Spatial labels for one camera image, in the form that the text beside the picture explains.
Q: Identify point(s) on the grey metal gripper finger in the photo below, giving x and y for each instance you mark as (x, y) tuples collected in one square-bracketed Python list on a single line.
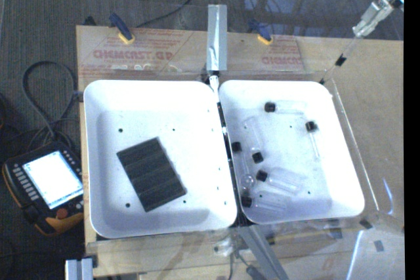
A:
[(359, 28), (369, 28)]

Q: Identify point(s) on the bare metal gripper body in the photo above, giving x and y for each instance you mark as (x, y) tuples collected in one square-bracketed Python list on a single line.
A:
[(380, 11)]

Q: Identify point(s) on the brown cardboard board red print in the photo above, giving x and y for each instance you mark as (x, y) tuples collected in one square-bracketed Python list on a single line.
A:
[(367, 82)]

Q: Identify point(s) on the thin clear vial black cap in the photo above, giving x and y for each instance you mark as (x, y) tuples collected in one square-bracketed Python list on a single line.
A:
[(310, 126)]

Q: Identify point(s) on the clear bottle with black cap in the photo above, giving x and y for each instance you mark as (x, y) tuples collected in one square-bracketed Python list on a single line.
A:
[(246, 201), (236, 146), (257, 157), (262, 175), (269, 107)]

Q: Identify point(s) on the white plastic tray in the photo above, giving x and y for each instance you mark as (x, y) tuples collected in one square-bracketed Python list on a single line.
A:
[(157, 108), (288, 147)]

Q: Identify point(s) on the black ribbed foam block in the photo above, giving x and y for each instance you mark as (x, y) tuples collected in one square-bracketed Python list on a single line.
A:
[(151, 173)]

